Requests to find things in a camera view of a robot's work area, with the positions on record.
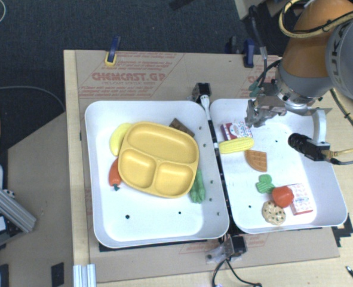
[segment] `small box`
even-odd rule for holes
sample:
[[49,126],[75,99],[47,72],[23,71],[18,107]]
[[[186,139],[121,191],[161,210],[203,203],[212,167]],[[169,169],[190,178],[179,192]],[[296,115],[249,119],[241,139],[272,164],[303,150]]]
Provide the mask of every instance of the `small box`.
[[301,215],[313,211],[313,202],[308,187],[303,183],[288,185],[294,194],[294,200],[290,205],[294,215]]
[[243,121],[222,124],[220,129],[226,141],[240,137],[252,137],[252,132]]

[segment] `blue clamp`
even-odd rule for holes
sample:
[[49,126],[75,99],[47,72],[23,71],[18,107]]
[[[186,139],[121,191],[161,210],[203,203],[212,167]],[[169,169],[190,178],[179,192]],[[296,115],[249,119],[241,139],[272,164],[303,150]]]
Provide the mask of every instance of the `blue clamp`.
[[119,48],[121,42],[120,36],[115,36],[111,43],[110,51],[106,53],[105,64],[108,67],[113,67],[116,63],[116,51]]
[[254,54],[254,41],[251,38],[247,38],[244,41],[244,67],[253,68],[253,54]]

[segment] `toy tomato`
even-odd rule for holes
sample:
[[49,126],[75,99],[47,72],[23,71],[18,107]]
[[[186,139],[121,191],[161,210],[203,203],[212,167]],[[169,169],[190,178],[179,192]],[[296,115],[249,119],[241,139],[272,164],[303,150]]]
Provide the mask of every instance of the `toy tomato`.
[[282,186],[272,190],[272,197],[276,205],[284,208],[293,202],[294,194],[288,186]]

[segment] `yellow plate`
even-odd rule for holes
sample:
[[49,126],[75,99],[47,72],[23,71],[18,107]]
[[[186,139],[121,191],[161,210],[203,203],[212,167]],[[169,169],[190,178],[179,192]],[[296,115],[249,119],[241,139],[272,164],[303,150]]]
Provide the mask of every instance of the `yellow plate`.
[[178,198],[191,189],[198,162],[199,148],[191,136],[161,124],[139,122],[123,139],[118,170],[133,188]]

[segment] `white tray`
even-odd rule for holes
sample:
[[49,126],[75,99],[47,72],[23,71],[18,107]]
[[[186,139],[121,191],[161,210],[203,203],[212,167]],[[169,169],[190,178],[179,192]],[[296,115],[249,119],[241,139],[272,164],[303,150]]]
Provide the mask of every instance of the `white tray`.
[[[217,141],[224,140],[220,125],[244,121],[248,100],[219,99],[210,107]],[[252,169],[244,152],[222,154],[222,166],[229,202],[236,225],[246,233],[295,230],[336,226],[347,217],[347,209],[334,174],[333,166],[324,161],[312,161],[291,148],[287,141],[292,133],[313,137],[312,117],[301,117],[288,112],[267,120],[266,125],[251,128],[253,150],[263,151],[268,157],[268,171],[275,186],[295,183],[306,184],[312,193],[314,211],[294,216],[290,207],[285,208],[286,221],[280,225],[267,223],[262,216],[263,203],[271,199],[257,191],[256,183],[263,172]]]
[[[169,125],[174,118],[195,133],[206,200],[167,199],[125,184],[115,191],[108,172],[115,157],[109,138],[122,123],[151,121]],[[191,101],[98,101],[85,112],[94,232],[109,248],[216,239],[226,233],[229,217],[203,108]]]

